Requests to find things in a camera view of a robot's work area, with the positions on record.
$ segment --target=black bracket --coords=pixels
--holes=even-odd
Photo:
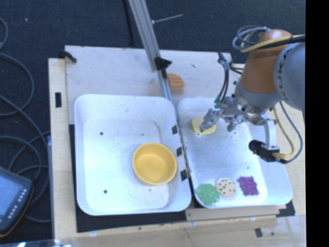
[[[267,161],[267,162],[274,162],[277,161],[275,156],[273,156],[273,153],[279,153],[280,149],[273,149],[273,150],[267,150],[263,147],[264,143],[257,140],[252,140],[249,143],[249,149],[254,153],[261,157],[261,159]]]
[[[166,72],[166,68],[168,68],[170,66],[170,64],[172,63],[172,61],[170,60],[165,60],[165,59],[162,59],[160,57],[156,57],[155,60],[155,66],[156,66],[156,69],[157,70],[160,70],[161,73],[162,73],[162,77],[164,79],[167,78],[167,72]]]
[[[65,50],[61,50],[60,52],[58,52],[58,58],[59,59],[65,59],[65,57],[69,58],[72,62],[76,62],[77,59],[75,57],[73,57],[71,55],[71,53],[65,51]]]

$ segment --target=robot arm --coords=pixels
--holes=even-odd
[[[292,36],[284,30],[265,31],[257,41],[245,63],[234,95],[218,98],[215,108],[210,109],[199,125],[204,131],[223,118],[228,131],[238,124],[250,122],[263,126],[266,141],[253,140],[249,148],[266,161],[277,160],[275,124],[263,115],[280,101],[301,110],[305,120],[305,36]]]

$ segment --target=yellow sponge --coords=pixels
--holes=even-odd
[[[197,134],[212,134],[216,130],[216,125],[213,125],[212,127],[201,132],[199,124],[202,123],[203,121],[204,121],[203,119],[192,120],[192,127],[194,132],[196,132]]]

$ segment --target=white tray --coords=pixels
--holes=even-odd
[[[162,97],[80,96],[75,103],[77,199],[89,215],[181,211],[191,202],[173,104]],[[146,142],[177,155],[177,174],[168,184],[148,186],[135,177],[132,155]]]
[[[192,128],[192,120],[203,118],[214,106],[213,98],[186,98],[178,105],[181,134],[185,144],[187,160],[194,189],[202,184],[212,184],[218,178],[234,181],[236,193],[233,197],[222,197],[211,205],[199,203],[206,208],[226,208],[258,205],[284,205],[292,198],[292,189],[284,168],[277,162],[265,162],[253,154],[249,142],[253,139],[265,142],[264,127],[243,123],[232,132],[220,119],[214,133],[198,135]],[[253,177],[258,195],[243,195],[239,177]]]

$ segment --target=metal pole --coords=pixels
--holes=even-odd
[[[161,58],[161,56],[160,56],[158,42],[156,40],[152,20],[150,18],[146,1],[145,0],[128,0],[128,1],[136,21],[140,38],[146,50],[149,63],[151,65],[151,69],[153,71],[156,71],[158,70],[158,68],[156,66],[155,59]],[[167,78],[162,75],[162,72],[165,73],[166,71],[161,70],[161,72],[159,72],[160,85],[164,96],[171,101],[172,99],[171,99],[171,93],[170,93],[168,81]]]

